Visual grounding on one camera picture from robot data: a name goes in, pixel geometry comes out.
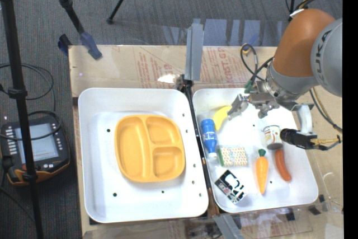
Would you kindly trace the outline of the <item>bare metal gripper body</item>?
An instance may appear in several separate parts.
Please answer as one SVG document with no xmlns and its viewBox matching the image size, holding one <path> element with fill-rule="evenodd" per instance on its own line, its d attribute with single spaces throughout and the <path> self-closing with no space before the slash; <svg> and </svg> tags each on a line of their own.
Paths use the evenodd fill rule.
<svg viewBox="0 0 358 239">
<path fill-rule="evenodd" d="M 272 110 L 280 107 L 275 98 L 268 92 L 264 81 L 256 81 L 253 84 L 249 92 L 248 101 L 260 110 Z"/>
</svg>

